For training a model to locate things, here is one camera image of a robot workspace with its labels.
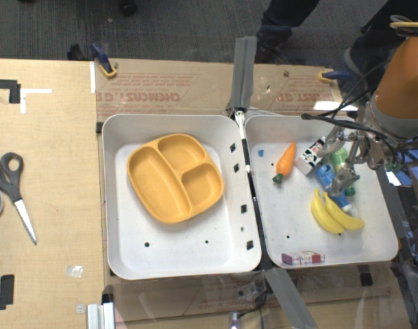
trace black bracket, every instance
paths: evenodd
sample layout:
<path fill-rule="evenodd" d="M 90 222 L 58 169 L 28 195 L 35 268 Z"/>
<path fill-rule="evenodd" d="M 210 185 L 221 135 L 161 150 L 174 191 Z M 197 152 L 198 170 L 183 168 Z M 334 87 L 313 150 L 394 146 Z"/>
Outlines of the black bracket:
<path fill-rule="evenodd" d="M 78 44 L 71 45 L 71 48 L 67 51 L 67 59 L 69 61 L 88 61 Z"/>
<path fill-rule="evenodd" d="M 0 80 L 0 89 L 10 89 L 10 103 L 20 103 L 20 87 L 16 80 Z"/>
<path fill-rule="evenodd" d="M 104 125 L 104 122 L 97 122 L 97 133 L 102 133 L 102 127 Z"/>
<path fill-rule="evenodd" d="M 111 285 L 106 286 L 101 297 L 101 304 L 108 302 L 113 302 L 113 287 Z"/>
<path fill-rule="evenodd" d="M 14 303 L 14 276 L 12 274 L 1 276 L 0 310 L 6 309 L 7 304 Z"/>

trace small package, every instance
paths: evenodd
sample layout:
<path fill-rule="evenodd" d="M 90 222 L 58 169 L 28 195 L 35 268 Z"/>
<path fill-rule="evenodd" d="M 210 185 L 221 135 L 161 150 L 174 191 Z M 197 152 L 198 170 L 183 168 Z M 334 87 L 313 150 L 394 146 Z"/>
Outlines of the small package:
<path fill-rule="evenodd" d="M 282 262 L 292 266 L 306 266 L 324 263 L 325 255 L 314 251 L 303 251 L 296 254 L 282 254 Z"/>
<path fill-rule="evenodd" d="M 317 153 L 325 145 L 325 137 L 322 136 L 318 141 L 306 149 L 294 162 L 304 175 L 308 175 L 322 160 Z"/>

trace black pants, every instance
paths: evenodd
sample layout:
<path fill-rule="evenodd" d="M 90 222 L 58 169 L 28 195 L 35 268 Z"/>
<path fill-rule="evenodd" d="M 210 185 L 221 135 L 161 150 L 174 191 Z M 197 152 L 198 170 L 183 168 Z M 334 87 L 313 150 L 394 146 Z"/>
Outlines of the black pants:
<path fill-rule="evenodd" d="M 271 0 L 264 12 L 262 24 L 284 27 L 299 27 L 320 0 Z M 391 15 L 401 15 L 418 22 L 418 0 L 388 0 L 363 29 L 365 35 L 354 45 L 359 47 L 379 47 L 396 45 L 402 37 L 389 27 Z"/>

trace person's leg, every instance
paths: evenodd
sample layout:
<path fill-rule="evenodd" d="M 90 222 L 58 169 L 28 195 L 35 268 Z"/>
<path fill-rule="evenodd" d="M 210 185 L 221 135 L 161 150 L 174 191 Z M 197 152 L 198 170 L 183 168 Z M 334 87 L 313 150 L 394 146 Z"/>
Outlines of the person's leg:
<path fill-rule="evenodd" d="M 271 0 L 256 34 L 258 50 L 255 62 L 273 62 L 279 48 L 291 36 L 291 28 L 299 27 L 319 2 L 320 0 Z"/>
<path fill-rule="evenodd" d="M 418 22 L 418 0 L 388 0 L 369 22 L 365 35 L 357 38 L 345 52 L 347 66 L 359 75 L 386 61 L 404 41 L 390 27 L 391 16 L 400 15 Z M 367 78 L 366 86 L 375 89 L 384 67 Z"/>
<path fill-rule="evenodd" d="M 299 27 L 320 0 L 271 0 L 262 24 Z"/>

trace black cable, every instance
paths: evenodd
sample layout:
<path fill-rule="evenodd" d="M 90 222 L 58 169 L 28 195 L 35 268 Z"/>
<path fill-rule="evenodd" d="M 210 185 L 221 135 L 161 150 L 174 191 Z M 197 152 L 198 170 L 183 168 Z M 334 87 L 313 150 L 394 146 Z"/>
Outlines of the black cable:
<path fill-rule="evenodd" d="M 353 130 L 361 130 L 363 132 L 371 132 L 371 133 L 374 133 L 381 140 L 387 139 L 387 136 L 385 136 L 383 133 L 377 130 L 365 127 L 357 122 L 347 121 L 345 119 L 333 119 L 333 118 L 327 118 L 327 117 L 322 117 L 322 116 L 313 116 L 312 114 L 309 114 L 309 113 L 301 114 L 300 118 L 317 119 L 319 121 L 328 122 L 328 123 L 337 125 L 339 127 L 344 127 L 344 128 L 353 129 Z"/>
<path fill-rule="evenodd" d="M 359 94 L 359 96 L 357 96 L 357 97 L 351 99 L 349 102 L 347 102 L 344 107 L 349 106 L 349 105 L 352 105 L 355 101 L 358 101 L 359 99 L 362 99 L 365 95 L 367 95 L 368 93 L 370 93 L 374 88 L 376 88 L 376 86 L 375 87 L 372 87 L 372 88 L 366 89 L 361 94 Z M 335 109 L 335 110 L 331 110 L 331 111 L 327 111 L 327 112 L 318 114 L 317 116 L 325 117 L 325 116 L 329 116 L 330 114 L 337 113 L 338 111 L 339 110 Z"/>
<path fill-rule="evenodd" d="M 368 72 L 366 72 L 356 83 L 355 85 L 352 87 L 351 90 L 349 90 L 349 92 L 346 94 L 346 96 L 344 97 L 344 99 L 341 101 L 340 105 L 332 111 L 332 118 L 334 118 L 337 114 L 338 111 L 340 111 L 342 108 L 348 106 L 348 104 L 346 104 L 345 102 L 349 99 L 349 97 L 352 95 L 352 93 L 355 91 L 355 89 L 358 88 L 358 86 L 365 81 L 365 79 L 371 75 L 374 71 L 376 71 L 377 69 L 379 69 L 380 67 L 383 67 L 384 65 L 388 64 L 391 61 L 391 58 L 388 58 L 387 60 L 377 64 L 376 66 L 374 66 L 373 68 L 371 68 Z"/>
<path fill-rule="evenodd" d="M 259 308 L 259 316 L 261 318 L 261 329 L 264 329 L 264 317 L 262 316 L 262 307 Z"/>

